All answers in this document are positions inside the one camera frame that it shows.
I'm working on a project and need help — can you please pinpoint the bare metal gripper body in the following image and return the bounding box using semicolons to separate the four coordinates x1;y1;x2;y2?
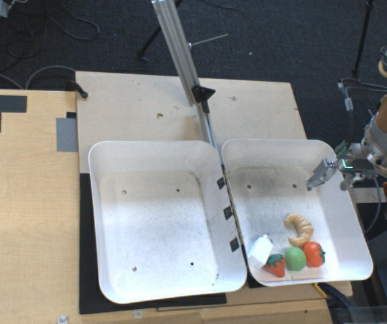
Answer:
337;142;387;181

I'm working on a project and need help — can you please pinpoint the beige croissant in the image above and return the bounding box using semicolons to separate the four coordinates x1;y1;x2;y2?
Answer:
283;213;315;248

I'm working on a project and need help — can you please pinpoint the white plastic tray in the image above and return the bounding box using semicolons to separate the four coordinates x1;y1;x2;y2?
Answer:
88;140;249;305
220;138;374;288

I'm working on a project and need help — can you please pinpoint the red tomato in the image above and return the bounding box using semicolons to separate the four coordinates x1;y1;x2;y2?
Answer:
302;241;327;269

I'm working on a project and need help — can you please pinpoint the green apple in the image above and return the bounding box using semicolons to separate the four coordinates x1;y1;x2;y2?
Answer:
284;246;307;272

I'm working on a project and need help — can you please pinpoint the white carton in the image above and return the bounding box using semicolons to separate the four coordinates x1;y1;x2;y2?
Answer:
247;234;274;271

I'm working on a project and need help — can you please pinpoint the red strawberry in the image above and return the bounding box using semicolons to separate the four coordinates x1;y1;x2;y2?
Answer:
264;253;287;279

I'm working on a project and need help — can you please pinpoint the pale wood board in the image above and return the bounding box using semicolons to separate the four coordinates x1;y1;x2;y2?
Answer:
75;71;354;313

